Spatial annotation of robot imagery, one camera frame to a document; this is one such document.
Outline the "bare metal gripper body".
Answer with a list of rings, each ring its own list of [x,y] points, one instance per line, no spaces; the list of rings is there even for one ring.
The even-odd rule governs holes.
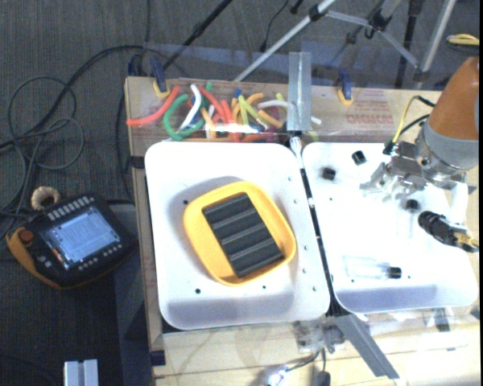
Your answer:
[[[428,184],[449,190],[466,179],[464,169],[446,163],[421,141],[396,145],[385,171],[398,178],[405,187],[417,191],[423,190]]]

